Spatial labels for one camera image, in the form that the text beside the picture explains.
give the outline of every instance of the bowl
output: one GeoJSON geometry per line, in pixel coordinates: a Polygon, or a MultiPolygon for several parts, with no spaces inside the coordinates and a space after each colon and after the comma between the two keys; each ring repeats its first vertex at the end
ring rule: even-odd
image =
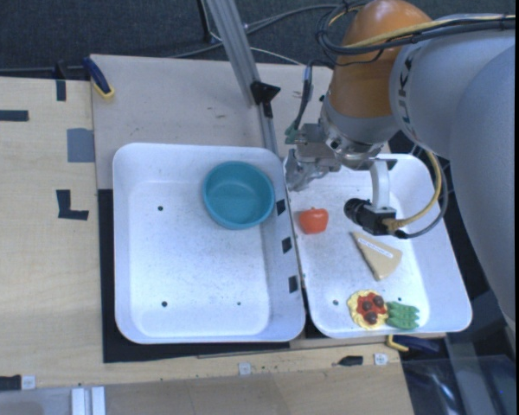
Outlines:
{"type": "Polygon", "coordinates": [[[269,177],[250,163],[224,162],[211,169],[202,184],[211,218],[227,229],[247,229],[264,221],[275,204],[269,177]]]}

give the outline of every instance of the plastic tray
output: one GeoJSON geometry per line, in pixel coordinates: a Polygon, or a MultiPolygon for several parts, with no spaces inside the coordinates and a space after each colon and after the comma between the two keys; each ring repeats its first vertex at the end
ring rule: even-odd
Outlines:
{"type": "MultiPolygon", "coordinates": [[[[419,212],[433,196],[433,182],[426,165],[409,155],[380,155],[396,159],[389,171],[390,206],[403,218],[419,212]]],[[[326,208],[329,211],[327,230],[305,234],[294,222],[296,241],[311,319],[316,327],[332,338],[354,338],[389,335],[400,332],[388,325],[366,330],[357,326],[349,315],[346,301],[351,294],[372,289],[387,301],[416,306],[419,327],[413,332],[456,332],[471,322],[471,303],[454,257],[452,245],[441,221],[429,233],[403,240],[392,236],[376,237],[402,251],[397,269],[387,278],[376,280],[351,233],[365,233],[343,212],[350,198],[372,198],[369,172],[342,168],[324,178],[314,180],[300,192],[290,192],[294,215],[302,210],[326,208]]],[[[404,227],[406,232],[424,228],[438,214],[438,206],[423,219],[404,227]]]]}
{"type": "Polygon", "coordinates": [[[304,300],[282,162],[261,148],[127,144],[113,159],[115,318],[137,343],[285,342],[304,300]],[[209,216],[204,176],[225,161],[272,180],[262,224],[228,230],[209,216]]]}

